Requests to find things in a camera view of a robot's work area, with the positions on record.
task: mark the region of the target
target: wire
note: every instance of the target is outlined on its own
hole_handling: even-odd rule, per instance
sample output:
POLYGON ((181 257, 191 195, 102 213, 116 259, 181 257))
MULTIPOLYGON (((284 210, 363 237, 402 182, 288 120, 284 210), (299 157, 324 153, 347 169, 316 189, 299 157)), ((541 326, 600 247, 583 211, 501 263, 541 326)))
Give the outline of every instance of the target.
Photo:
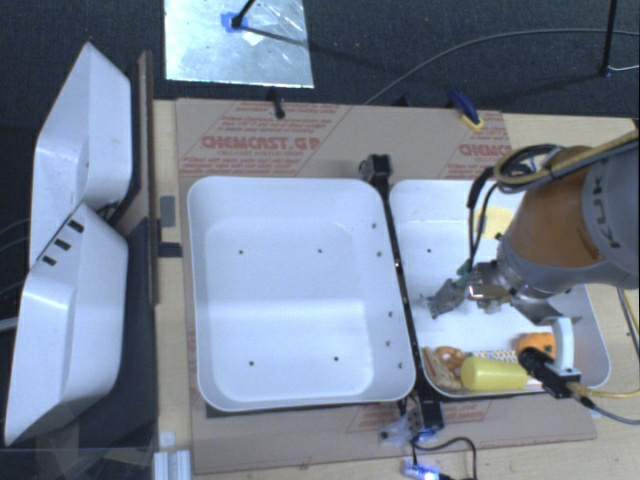
MULTIPOLYGON (((629 316, 630 318, 633 319, 633 326, 635 327, 635 329, 631 328, 631 325, 629 327, 632 331, 632 335, 635 338, 634 330, 635 332, 638 332, 639 330, 638 321, 635 319, 635 314, 633 313, 633 311, 631 311, 631 309, 629 308, 629 302, 627 301, 627 297, 624 291, 622 290, 622 288, 618 288, 618 297, 620 298, 620 305, 622 306, 622 309, 625 311, 625 316, 629 316)), ((581 397, 581 398, 587 398, 591 396, 591 397, 598 397, 598 398, 615 398, 618 400, 623 400, 623 399, 635 398, 637 396, 640 396, 640 389, 636 389, 635 391, 622 392, 622 393, 616 393, 611 391, 598 391, 596 389, 590 389, 580 382, 567 382, 567 388, 569 388, 569 390, 574 396, 581 397)))
MULTIPOLYGON (((537 30, 521 30, 521 31, 518 31, 518 32, 506 32, 506 33, 503 33, 503 34, 494 34, 494 35, 490 35, 490 36, 480 37, 478 39, 472 39, 471 41, 466 41, 464 43, 456 45, 456 46, 454 46, 452 48, 449 48, 448 50, 445 50, 444 52, 441 52, 441 53, 439 53, 437 55, 434 55, 433 57, 421 62, 420 64, 418 64, 414 68, 412 68, 409 71, 407 71, 404 75, 402 75, 401 77, 397 78, 396 80, 391 82, 389 85, 387 85, 386 87, 384 87, 383 89, 378 91, 371 98, 369 98, 367 101, 365 101, 363 103, 363 105, 371 104, 372 102, 377 100, 380 96, 382 96, 386 92, 388 92, 391 89, 393 89, 400 82, 403 82, 404 80, 409 78, 414 73, 420 71, 422 68, 427 67, 429 64, 441 59, 442 57, 445 57, 445 56, 450 55, 450 54, 452 54, 454 52, 462 50, 463 48, 467 48, 468 46, 473 46, 473 45, 482 44, 482 43, 488 43, 489 41, 495 41, 495 40, 498 40, 498 39, 507 39, 507 38, 510 38, 510 37, 533 36, 533 35, 540 35, 540 34, 604 34, 606 32, 607 32, 606 29, 600 29, 600 28, 556 28, 556 29, 551 28, 551 29, 537 29, 537 30)), ((614 30, 613 33, 614 34, 620 34, 620 35, 627 35, 627 36, 635 36, 635 37, 640 36, 640 34, 638 32, 628 32, 626 30, 614 30)))
POLYGON ((635 66, 627 66, 627 67, 624 67, 624 68, 614 68, 612 66, 608 66, 607 67, 607 69, 609 71, 630 71, 632 69, 638 69, 638 68, 640 68, 640 65, 638 65, 638 64, 636 64, 635 66))
POLYGON ((487 180, 493 176, 493 167, 487 167, 482 174, 478 176, 473 183, 471 184, 471 188, 469 189, 469 195, 467 196, 467 208, 469 209, 469 218, 467 219, 468 224, 468 232, 469 232, 469 258, 466 263, 463 265, 463 268, 466 267, 468 273, 470 273, 473 269, 473 256, 474 253, 474 210, 476 208, 476 204, 478 204, 478 198, 480 197, 480 193, 484 188, 487 180))
POLYGON ((624 293, 624 290, 622 288, 618 288, 617 291, 618 299, 620 300, 620 306, 622 307, 624 318, 627 321, 627 327, 629 327, 629 334, 631 335, 633 344, 636 347, 636 354, 638 354, 638 358, 640 359, 640 329, 638 328, 638 320, 636 314, 630 308, 629 301, 627 300, 627 296, 624 293))
POLYGON ((618 421, 620 423, 624 423, 625 425, 640 425, 640 420, 632 420, 632 419, 629 419, 629 418, 624 418, 623 416, 618 416, 617 414, 614 414, 612 412, 607 411, 606 409, 603 409, 602 407, 597 406, 591 400, 589 400, 587 397, 582 397, 582 398, 580 398, 579 401, 587 409, 591 409, 592 411, 596 411, 597 413, 602 414, 603 416, 606 416, 607 418, 611 418, 612 420, 618 421))
POLYGON ((17 283, 10 284, 6 288, 3 288, 2 290, 0 290, 0 297, 2 297, 5 293, 9 293, 11 290, 15 290, 16 288, 18 288, 19 286, 22 286, 23 284, 24 284, 24 281, 18 281, 17 283))
POLYGON ((411 441, 411 455, 413 457, 413 465, 418 465, 418 455, 416 454, 416 444, 411 441))
POLYGON ((0 236, 4 235, 7 231, 19 226, 20 224, 24 224, 25 222, 29 222, 29 219, 20 219, 15 221, 13 224, 9 224, 7 227, 0 229, 0 236))
POLYGON ((608 158, 612 155, 620 154, 638 147, 638 130, 633 130, 600 146, 588 149, 566 160, 562 160, 551 166, 544 166, 534 173, 526 173, 514 176, 510 172, 513 162, 528 158, 538 150, 551 147, 550 145, 531 146, 517 149, 498 160, 494 168, 494 176, 498 180, 500 190, 506 193, 516 193, 529 190, 548 183, 557 178, 561 178, 574 171, 582 169, 595 162, 608 158))
POLYGON ((593 396, 598 398, 617 398, 618 400, 624 400, 627 398, 635 398, 640 396, 640 389, 635 391, 627 391, 624 393, 612 393, 610 391, 598 391, 596 389, 590 389, 580 382, 567 382, 567 388, 574 396, 593 396))
POLYGON ((0 247, 0 252, 4 252, 7 249, 13 247, 14 245, 18 245, 22 242, 26 242, 27 240, 29 240, 29 237, 23 236, 22 238, 18 238, 17 240, 14 240, 13 242, 9 242, 7 245, 3 245, 2 247, 0 247))
MULTIPOLYGON (((478 247, 480 246, 480 239, 482 238, 482 230, 484 229, 484 221, 487 215, 487 207, 489 206, 489 198, 491 198, 491 194, 498 187, 497 183, 494 183, 493 186, 487 192, 487 195, 484 196, 484 202, 482 203, 482 210, 480 210, 480 215, 478 217, 478 231, 476 235, 476 239, 473 242, 473 247, 471 249, 471 254, 469 255, 469 265, 473 268, 473 260, 476 257, 476 253, 478 252, 478 247)), ((473 220, 474 211, 471 210, 471 220, 473 220)))
POLYGON ((421 452, 430 453, 430 452, 437 452, 439 450, 444 450, 445 448, 448 448, 452 444, 458 443, 458 442, 465 442, 469 445, 469 448, 471 448, 471 452, 473 453, 473 459, 472 459, 473 478, 469 480, 478 480, 478 450, 476 450, 476 445, 473 444, 473 441, 468 437, 454 437, 453 439, 450 439, 446 443, 442 443, 437 446, 430 446, 429 448, 425 448, 424 446, 420 446, 416 444, 416 439, 414 439, 413 441, 411 441, 411 446, 414 448, 414 450, 417 449, 417 450, 420 450, 421 452))

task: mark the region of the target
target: white tray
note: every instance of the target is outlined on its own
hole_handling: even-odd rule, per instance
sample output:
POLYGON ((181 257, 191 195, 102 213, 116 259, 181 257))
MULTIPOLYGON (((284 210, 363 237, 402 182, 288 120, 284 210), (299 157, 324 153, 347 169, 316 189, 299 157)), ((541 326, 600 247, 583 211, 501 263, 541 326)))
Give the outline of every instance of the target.
POLYGON ((122 201, 133 170, 131 83, 91 43, 40 131, 33 160, 29 266, 80 203, 122 201))
MULTIPOLYGON (((407 180, 391 191, 391 208, 418 343, 432 349, 449 345, 464 352, 514 349, 522 335, 551 332, 551 328, 534 326, 508 305, 487 315, 472 301, 464 301, 454 311, 434 320, 421 298, 434 295, 447 278, 455 279, 456 270, 469 256, 466 200, 470 186, 469 181, 407 180)), ((489 206, 515 212, 520 199, 521 195, 505 195, 496 190, 489 206)), ((483 238, 476 261, 495 259, 497 246, 497 240, 483 238)), ((609 358, 584 286, 576 286, 569 294, 557 295, 549 301, 566 316, 580 317, 574 325, 575 366, 582 370, 585 384, 592 387, 603 384, 609 376, 609 358)), ((438 391, 452 398, 496 394, 442 389, 432 381, 430 372, 426 373, 438 391)), ((540 389, 539 384, 525 388, 540 389)))
POLYGON ((188 195, 198 382, 222 411, 403 398, 415 368, 382 201, 357 180, 188 195))
POLYGON ((81 204, 29 271, 11 367, 8 445, 62 427, 118 376, 127 243, 81 204))

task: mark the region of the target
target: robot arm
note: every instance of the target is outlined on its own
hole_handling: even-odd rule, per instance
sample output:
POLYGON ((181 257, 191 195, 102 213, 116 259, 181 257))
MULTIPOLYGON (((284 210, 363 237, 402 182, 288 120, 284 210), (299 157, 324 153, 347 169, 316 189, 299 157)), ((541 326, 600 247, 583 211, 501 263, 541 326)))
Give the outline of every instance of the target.
POLYGON ((510 303, 535 324, 550 323, 560 315, 546 299, 573 285, 637 288, 638 133, 600 150, 597 156, 586 147, 561 150, 543 166, 546 181, 538 176, 543 182, 534 179, 522 187, 511 184, 518 176, 503 175, 522 153, 502 159, 493 170, 499 188, 527 192, 496 260, 467 264, 463 277, 447 280, 429 301, 432 316, 466 297, 487 312, 510 303), (589 155, 591 163, 582 166, 589 155))

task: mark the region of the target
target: black carpet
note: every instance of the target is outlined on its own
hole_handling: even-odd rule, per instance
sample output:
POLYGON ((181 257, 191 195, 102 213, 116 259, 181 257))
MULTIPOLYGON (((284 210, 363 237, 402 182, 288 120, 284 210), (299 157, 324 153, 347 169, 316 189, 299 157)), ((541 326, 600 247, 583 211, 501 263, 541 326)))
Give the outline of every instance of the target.
MULTIPOLYGON (((540 29, 604 29, 609 0, 303 0, 316 88, 286 101, 361 104, 414 66, 485 36, 540 29)), ((619 0, 616 29, 637 32, 640 0, 619 0)), ((0 230, 28 216, 38 131, 86 41, 123 71, 154 54, 156 98, 259 99, 262 87, 164 79, 163 0, 0 0, 0 230)), ((479 108, 504 112, 638 117, 638 70, 598 75, 603 32, 537 34, 459 49, 373 103, 405 95, 443 107, 456 87, 479 108)), ((611 64, 638 64, 638 38, 616 35, 611 64)), ((24 236, 16 227, 0 247, 24 236)), ((0 254, 0 317, 15 314, 26 243, 0 254)), ((1 361, 6 382, 8 359, 1 361)), ((4 394, 0 393, 0 402, 4 394)))

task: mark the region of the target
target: blue tape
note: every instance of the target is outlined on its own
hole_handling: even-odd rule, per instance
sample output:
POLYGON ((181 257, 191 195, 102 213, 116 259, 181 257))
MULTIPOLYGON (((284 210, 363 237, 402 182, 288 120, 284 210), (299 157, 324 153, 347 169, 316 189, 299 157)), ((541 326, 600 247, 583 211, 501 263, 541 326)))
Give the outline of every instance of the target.
POLYGON ((240 27, 238 28, 233 28, 231 26, 231 20, 237 16, 237 13, 235 12, 223 12, 220 15, 220 23, 222 24, 222 27, 227 31, 227 32, 242 32, 242 27, 248 27, 249 26, 249 20, 247 20, 247 17, 245 16, 244 18, 242 18, 242 23, 240 24, 240 27))

